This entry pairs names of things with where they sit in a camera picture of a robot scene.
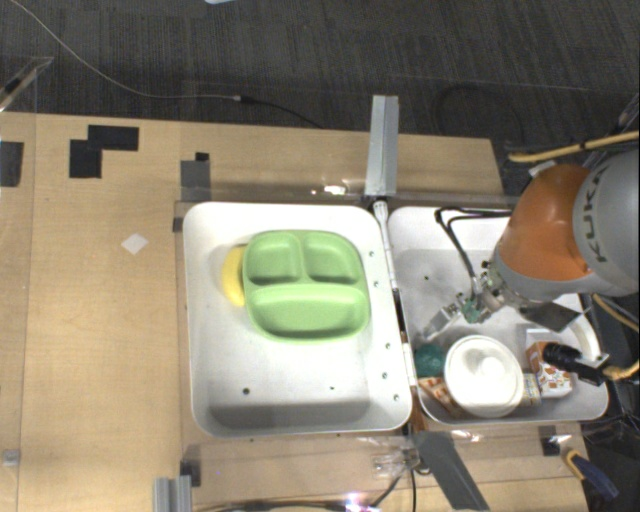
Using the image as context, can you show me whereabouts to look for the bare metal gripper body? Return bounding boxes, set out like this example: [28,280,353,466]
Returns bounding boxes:
[451,260,507,322]

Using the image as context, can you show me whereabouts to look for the teal green round toy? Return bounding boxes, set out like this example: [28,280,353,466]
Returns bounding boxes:
[413,342,447,379]

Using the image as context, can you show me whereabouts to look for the white plastic tray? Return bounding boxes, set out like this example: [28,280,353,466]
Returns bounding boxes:
[387,206,610,427]
[182,201,414,439]

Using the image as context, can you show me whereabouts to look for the white bowl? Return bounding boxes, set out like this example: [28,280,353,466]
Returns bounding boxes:
[443,334,525,420]

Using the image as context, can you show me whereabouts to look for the orange and white packet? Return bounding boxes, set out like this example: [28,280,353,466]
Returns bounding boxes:
[417,375,467,419]

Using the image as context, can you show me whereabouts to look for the orange and white carton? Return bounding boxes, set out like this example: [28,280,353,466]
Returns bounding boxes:
[524,340,574,400]

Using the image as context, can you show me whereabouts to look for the white and yellow carton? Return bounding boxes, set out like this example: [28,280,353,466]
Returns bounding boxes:
[521,373,544,407]

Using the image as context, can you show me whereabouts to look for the green divided plate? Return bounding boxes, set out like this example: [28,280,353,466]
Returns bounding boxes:
[241,228,372,344]

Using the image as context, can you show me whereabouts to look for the yellow banana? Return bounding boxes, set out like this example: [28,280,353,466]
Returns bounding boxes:
[221,244,247,308]

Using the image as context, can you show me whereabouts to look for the black cylinder on white bracket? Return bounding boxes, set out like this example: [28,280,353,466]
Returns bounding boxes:
[542,317,611,387]

